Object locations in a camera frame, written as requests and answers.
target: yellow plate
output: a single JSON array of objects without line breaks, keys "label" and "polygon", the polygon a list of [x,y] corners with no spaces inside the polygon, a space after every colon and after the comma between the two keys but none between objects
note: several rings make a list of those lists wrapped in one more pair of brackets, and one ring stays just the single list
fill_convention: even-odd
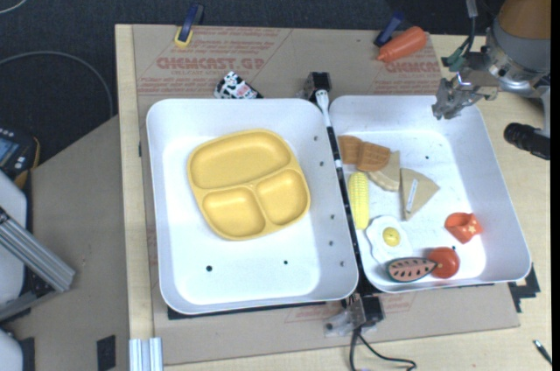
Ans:
[{"label": "yellow plate", "polygon": [[273,233],[309,210],[309,188],[298,160],[270,130],[240,131],[199,145],[187,173],[206,222],[226,239]]}]

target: marker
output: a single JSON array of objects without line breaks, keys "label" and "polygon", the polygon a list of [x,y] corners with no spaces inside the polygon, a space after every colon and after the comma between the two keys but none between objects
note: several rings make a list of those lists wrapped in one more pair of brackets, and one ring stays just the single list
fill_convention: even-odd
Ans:
[{"label": "marker", "polygon": [[547,362],[552,365],[552,358],[549,356],[547,350],[544,349],[544,346],[541,344],[541,342],[538,339],[534,339],[533,343],[535,343],[535,346],[539,350],[539,353],[541,353],[542,357],[544,357]]}]

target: white tray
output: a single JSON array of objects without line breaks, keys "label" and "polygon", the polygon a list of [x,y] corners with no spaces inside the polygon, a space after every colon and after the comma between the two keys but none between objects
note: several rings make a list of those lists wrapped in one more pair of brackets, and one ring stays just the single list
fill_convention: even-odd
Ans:
[{"label": "white tray", "polygon": [[[330,108],[337,136],[352,135],[401,152],[401,167],[432,179],[439,191],[410,220],[402,217],[399,192],[384,191],[371,182],[370,216],[396,217],[414,249],[426,256],[430,249],[455,247],[458,273],[449,279],[424,277],[412,283],[391,280],[372,256],[363,230],[357,231],[364,273],[381,291],[399,292],[510,282],[524,278],[531,259],[509,198],[487,130],[476,107],[461,116],[437,120],[433,96],[343,96]],[[356,169],[344,166],[346,179]],[[484,231],[461,244],[445,228],[455,212],[474,213]]]},{"label": "white tray", "polygon": [[[185,314],[340,300],[358,269],[326,128],[300,99],[167,99],[146,128],[165,302]],[[207,225],[188,184],[190,152],[241,130],[275,131],[292,148],[311,195],[308,214],[274,234],[229,241]]]}]

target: blue and yellow clamp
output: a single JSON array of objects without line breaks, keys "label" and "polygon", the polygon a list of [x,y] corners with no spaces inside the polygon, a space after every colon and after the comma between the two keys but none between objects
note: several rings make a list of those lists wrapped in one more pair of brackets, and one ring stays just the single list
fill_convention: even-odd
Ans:
[{"label": "blue and yellow clamp", "polygon": [[202,19],[204,13],[204,6],[199,3],[191,3],[189,11],[186,14],[185,22],[182,27],[177,29],[175,34],[175,45],[177,47],[185,48],[191,42],[193,37],[193,26],[197,25]]}]

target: toy fried egg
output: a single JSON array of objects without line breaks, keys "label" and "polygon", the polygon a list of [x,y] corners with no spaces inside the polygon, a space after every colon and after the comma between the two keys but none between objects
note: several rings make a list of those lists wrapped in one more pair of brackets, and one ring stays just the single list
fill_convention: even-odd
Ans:
[{"label": "toy fried egg", "polygon": [[412,256],[412,245],[403,227],[395,217],[376,217],[366,229],[371,243],[371,254],[378,263]]}]

